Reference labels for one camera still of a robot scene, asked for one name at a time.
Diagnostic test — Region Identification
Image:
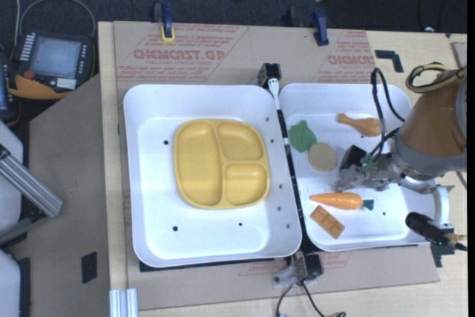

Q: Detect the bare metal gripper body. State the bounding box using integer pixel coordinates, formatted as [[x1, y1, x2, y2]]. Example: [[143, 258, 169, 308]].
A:
[[365, 154, 438, 195]]

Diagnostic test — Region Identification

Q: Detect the orange carrot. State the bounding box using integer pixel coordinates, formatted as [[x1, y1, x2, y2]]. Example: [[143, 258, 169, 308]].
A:
[[309, 192, 375, 212]]

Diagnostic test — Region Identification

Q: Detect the tan round biscuit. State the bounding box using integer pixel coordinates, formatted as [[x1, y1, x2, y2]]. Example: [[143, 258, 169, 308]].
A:
[[307, 143, 338, 172]]

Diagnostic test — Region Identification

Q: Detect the white plastic tray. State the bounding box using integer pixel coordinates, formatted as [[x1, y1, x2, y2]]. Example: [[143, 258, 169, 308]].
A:
[[122, 83, 304, 268], [278, 82, 437, 252]]

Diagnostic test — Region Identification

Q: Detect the orange rectangular waffle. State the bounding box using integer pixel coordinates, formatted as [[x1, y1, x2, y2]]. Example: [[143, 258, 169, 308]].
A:
[[309, 205, 345, 240]]

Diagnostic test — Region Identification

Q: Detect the orange chicken drumstick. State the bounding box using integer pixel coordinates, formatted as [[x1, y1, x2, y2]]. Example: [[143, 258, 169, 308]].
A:
[[336, 112, 382, 138]]

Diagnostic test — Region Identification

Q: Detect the green lettuce leaf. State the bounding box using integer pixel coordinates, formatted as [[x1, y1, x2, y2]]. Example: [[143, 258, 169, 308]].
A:
[[288, 120, 318, 152]]

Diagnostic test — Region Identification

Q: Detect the thin black and white rod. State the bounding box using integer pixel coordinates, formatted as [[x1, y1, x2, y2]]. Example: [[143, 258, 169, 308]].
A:
[[267, 76, 311, 254]]

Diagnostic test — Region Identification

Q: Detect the yellow divided plate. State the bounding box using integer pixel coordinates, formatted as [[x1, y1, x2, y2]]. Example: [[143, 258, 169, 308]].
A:
[[173, 118, 271, 210]]

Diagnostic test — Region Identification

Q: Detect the brown cardboard board red print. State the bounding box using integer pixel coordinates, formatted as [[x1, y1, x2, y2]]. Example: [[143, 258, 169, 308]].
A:
[[113, 20, 441, 311]]

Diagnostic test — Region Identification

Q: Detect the black cylinder on white bracket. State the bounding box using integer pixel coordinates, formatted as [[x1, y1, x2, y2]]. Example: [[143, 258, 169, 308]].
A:
[[404, 184, 456, 246]]

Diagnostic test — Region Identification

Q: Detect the black block with thin wires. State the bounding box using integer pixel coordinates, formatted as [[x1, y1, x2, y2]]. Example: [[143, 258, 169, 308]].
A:
[[258, 62, 282, 87], [292, 252, 324, 282]]

